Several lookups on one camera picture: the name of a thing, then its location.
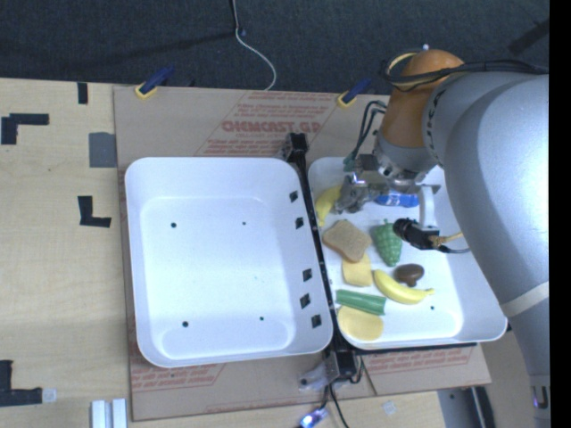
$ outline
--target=white cable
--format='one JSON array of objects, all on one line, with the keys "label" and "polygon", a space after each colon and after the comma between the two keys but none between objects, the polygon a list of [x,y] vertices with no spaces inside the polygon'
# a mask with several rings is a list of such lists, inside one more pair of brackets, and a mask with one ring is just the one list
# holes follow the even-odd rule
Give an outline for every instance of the white cable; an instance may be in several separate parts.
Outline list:
[{"label": "white cable", "polygon": [[273,63],[269,61],[269,59],[260,51],[254,49],[253,47],[251,47],[250,45],[248,45],[247,43],[245,43],[245,41],[243,41],[242,38],[240,38],[240,25],[238,22],[238,12],[236,11],[236,0],[232,0],[232,8],[234,10],[234,22],[236,25],[236,29],[234,30],[234,34],[236,36],[236,39],[238,40],[238,43],[240,43],[240,45],[242,45],[243,47],[245,47],[246,49],[252,51],[254,54],[257,54],[258,56],[261,57],[261,59],[263,61],[265,61],[269,67],[271,68],[271,72],[273,74],[273,79],[271,80],[271,83],[269,84],[269,86],[267,86],[264,90],[270,90],[275,84],[276,84],[276,79],[277,79],[277,73],[276,73],[276,68],[274,67]]}]

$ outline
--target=yellow toy food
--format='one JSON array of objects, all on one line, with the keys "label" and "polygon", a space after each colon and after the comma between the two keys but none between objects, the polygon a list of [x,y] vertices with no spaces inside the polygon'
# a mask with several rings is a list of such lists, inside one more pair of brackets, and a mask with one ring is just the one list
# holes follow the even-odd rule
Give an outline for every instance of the yellow toy food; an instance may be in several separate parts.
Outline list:
[{"label": "yellow toy food", "polygon": [[399,284],[399,282],[381,269],[373,271],[373,278],[378,290],[385,297],[402,304],[418,304],[428,295],[432,295],[435,292],[434,289],[420,290]]},{"label": "yellow toy food", "polygon": [[369,287],[373,284],[373,271],[371,261],[365,253],[357,263],[343,259],[343,279],[347,284],[359,287]]},{"label": "yellow toy food", "polygon": [[374,341],[383,334],[383,319],[368,312],[342,306],[337,311],[339,328],[360,341]]},{"label": "yellow toy food", "polygon": [[315,213],[318,216],[319,226],[323,226],[325,224],[325,218],[327,217],[327,214],[329,214],[340,195],[341,186],[336,185],[335,187],[328,188],[319,196],[315,202]]}]

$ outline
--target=cardboard sheet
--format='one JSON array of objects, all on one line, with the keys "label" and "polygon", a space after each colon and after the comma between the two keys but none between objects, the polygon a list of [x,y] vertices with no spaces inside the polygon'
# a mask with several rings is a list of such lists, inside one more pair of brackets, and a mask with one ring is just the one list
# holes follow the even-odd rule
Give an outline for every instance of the cardboard sheet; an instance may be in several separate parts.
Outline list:
[{"label": "cardboard sheet", "polygon": [[[319,391],[300,391],[297,383],[299,375],[319,363],[320,354],[176,370],[152,366],[141,356],[135,337],[124,174],[130,163],[148,156],[273,156],[290,132],[307,135],[308,165],[321,157],[345,156],[355,145],[366,104],[388,98],[360,95],[353,106],[342,109],[334,94],[161,87],[140,100],[132,86],[116,86],[113,93],[133,419],[320,401]],[[371,150],[372,139],[362,151]],[[364,360],[367,378],[341,388],[340,399],[490,382],[477,345],[382,353]]]}]

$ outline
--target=black fabric background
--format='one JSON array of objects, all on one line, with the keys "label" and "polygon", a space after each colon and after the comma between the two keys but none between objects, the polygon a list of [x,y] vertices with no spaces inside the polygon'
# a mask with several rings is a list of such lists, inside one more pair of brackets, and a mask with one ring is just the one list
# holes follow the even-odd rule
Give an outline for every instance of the black fabric background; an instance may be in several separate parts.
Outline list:
[{"label": "black fabric background", "polygon": [[[550,0],[236,0],[274,90],[343,92],[428,44],[466,62],[549,66]],[[269,67],[234,38],[229,0],[0,0],[0,77],[262,89]]]}]

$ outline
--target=blue object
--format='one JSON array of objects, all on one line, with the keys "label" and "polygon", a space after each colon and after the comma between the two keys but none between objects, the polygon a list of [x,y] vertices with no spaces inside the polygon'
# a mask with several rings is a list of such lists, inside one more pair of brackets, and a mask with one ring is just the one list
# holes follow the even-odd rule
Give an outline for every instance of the blue object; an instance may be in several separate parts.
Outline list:
[{"label": "blue object", "polygon": [[147,79],[141,87],[137,90],[141,95],[147,95],[151,92],[155,87],[160,86],[164,83],[168,78],[172,76],[175,72],[175,67],[164,67],[154,73],[149,79]]},{"label": "blue object", "polygon": [[400,193],[392,190],[387,195],[378,195],[375,202],[383,206],[414,208],[418,206],[418,196],[415,193]]},{"label": "blue object", "polygon": [[313,412],[309,412],[309,414],[301,420],[300,428],[313,428],[325,417],[327,417],[327,410],[324,407],[315,409]]},{"label": "blue object", "polygon": [[345,104],[348,104],[351,100],[353,100],[358,94],[362,94],[365,92],[371,84],[371,80],[369,78],[364,78],[359,81],[355,86],[349,89],[343,97],[341,101]]}]

